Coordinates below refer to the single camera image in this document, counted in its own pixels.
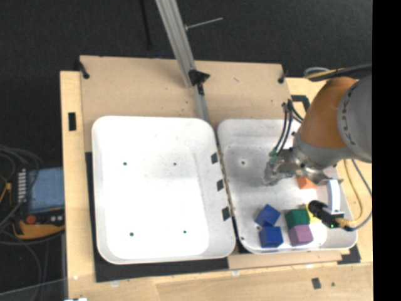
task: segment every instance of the blue box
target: blue box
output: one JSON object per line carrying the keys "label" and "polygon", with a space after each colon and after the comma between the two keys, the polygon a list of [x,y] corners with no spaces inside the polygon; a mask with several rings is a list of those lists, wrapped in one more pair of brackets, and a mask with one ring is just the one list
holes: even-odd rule
{"label": "blue box", "polygon": [[255,222],[261,226],[273,226],[276,224],[280,214],[281,213],[277,211],[277,209],[274,209],[267,204],[259,213],[258,217],[255,219]]}
{"label": "blue box", "polygon": [[279,226],[263,226],[259,232],[263,248],[276,248],[283,242],[283,235]]}

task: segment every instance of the red button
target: red button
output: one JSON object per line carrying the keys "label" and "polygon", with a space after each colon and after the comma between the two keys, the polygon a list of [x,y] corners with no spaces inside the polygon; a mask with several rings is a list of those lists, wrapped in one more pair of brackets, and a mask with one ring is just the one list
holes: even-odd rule
{"label": "red button", "polygon": [[36,223],[36,216],[35,215],[28,215],[25,219],[26,224],[35,224]]}

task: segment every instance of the orange object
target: orange object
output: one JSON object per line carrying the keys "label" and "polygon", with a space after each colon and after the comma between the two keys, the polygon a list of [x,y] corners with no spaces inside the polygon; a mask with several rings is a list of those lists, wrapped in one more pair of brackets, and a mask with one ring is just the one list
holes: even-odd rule
{"label": "orange object", "polygon": [[316,188],[316,185],[311,180],[307,179],[304,176],[297,177],[298,186],[300,189],[311,189]]}

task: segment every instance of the black connector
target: black connector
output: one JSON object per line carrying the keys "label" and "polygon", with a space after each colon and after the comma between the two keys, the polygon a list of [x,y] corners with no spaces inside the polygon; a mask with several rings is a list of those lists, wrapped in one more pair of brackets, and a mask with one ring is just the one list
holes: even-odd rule
{"label": "black connector", "polygon": [[336,219],[343,218],[344,213],[330,214],[328,211],[325,210],[325,208],[327,208],[327,205],[319,201],[312,201],[308,205],[308,209],[311,211],[315,218],[320,219],[321,222],[328,228],[337,228],[338,223]]}

